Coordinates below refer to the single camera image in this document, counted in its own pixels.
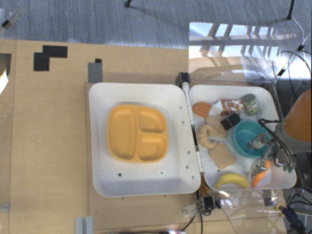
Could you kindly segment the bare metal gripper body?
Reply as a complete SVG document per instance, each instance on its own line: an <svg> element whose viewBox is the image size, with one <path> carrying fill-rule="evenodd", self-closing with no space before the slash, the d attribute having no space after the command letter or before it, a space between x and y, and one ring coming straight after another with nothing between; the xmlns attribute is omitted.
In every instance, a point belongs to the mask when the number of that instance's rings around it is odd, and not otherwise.
<svg viewBox="0 0 312 234"><path fill-rule="evenodd" d="M294 167L294 157L287 148L274 140L263 141L266 147L262 159L271 159L276 167Z"/></svg>

